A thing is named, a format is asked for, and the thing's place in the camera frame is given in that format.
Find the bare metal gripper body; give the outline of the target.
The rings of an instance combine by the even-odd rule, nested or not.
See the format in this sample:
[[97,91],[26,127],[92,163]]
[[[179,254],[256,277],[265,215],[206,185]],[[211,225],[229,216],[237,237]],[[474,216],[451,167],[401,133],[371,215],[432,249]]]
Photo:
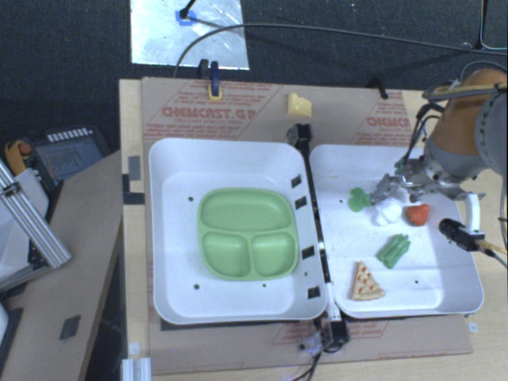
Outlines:
[[449,199],[461,199],[465,194],[460,187],[462,180],[450,175],[435,160],[407,160],[398,176],[402,188],[407,192],[422,191],[421,198],[439,192]]

